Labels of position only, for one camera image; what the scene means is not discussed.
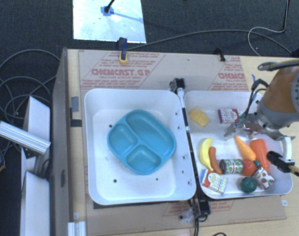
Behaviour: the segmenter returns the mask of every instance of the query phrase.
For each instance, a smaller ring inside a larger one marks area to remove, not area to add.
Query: green can
[[[222,159],[219,166],[224,174],[241,174],[243,171],[241,159]]]

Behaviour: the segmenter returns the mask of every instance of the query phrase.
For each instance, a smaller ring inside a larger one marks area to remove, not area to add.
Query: orange object
[[[222,169],[219,167],[217,160],[216,160],[216,148],[210,147],[208,150],[210,165],[213,167],[214,172],[222,175]]]
[[[249,159],[243,160],[243,171],[242,171],[243,176],[251,177],[254,175],[256,170],[257,170],[257,168],[253,161],[251,161]]]
[[[263,139],[253,140],[249,143],[249,146],[256,154],[256,160],[261,163],[264,170],[268,170],[271,163],[267,159],[267,149],[266,144]]]
[[[237,146],[242,153],[242,155],[249,160],[254,161],[256,159],[256,154],[254,151],[250,148],[249,145],[247,145],[245,142],[243,142],[239,137],[235,136],[234,140],[237,143]]]

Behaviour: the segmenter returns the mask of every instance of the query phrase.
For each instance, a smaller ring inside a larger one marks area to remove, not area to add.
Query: dark green ball
[[[250,193],[256,190],[257,182],[251,177],[245,177],[241,182],[241,190]]]

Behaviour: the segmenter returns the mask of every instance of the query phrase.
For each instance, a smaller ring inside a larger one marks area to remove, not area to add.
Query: dark floor
[[[147,42],[199,30],[250,30],[266,27],[282,30],[286,0],[141,0]],[[12,54],[25,49],[44,49],[57,56],[63,47],[114,49],[114,42],[73,39],[72,0],[0,0],[0,65]],[[253,35],[252,43],[262,56],[289,57],[299,48],[299,0],[291,0],[285,33],[257,30],[287,48]],[[225,54],[255,56],[244,32],[196,34],[138,49],[150,52],[211,54],[220,47]],[[0,78],[31,76],[42,82],[54,76],[58,61],[45,53],[20,54],[0,69]],[[7,83],[13,96],[29,93],[36,82],[20,78]],[[52,90],[52,83],[47,84]],[[4,108],[9,95],[0,90]],[[39,95],[49,96],[44,90]],[[0,110],[0,119],[5,119]],[[1,148],[6,143],[0,139]],[[0,173],[0,236],[19,235],[20,154],[11,148],[5,156],[6,169]]]

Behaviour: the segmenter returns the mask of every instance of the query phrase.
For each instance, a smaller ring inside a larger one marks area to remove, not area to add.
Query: banana
[[[213,143],[213,140],[213,138],[207,138],[202,142],[202,144],[199,147],[199,160],[204,166],[206,166],[211,171],[213,171],[214,169],[210,164],[208,151]]]

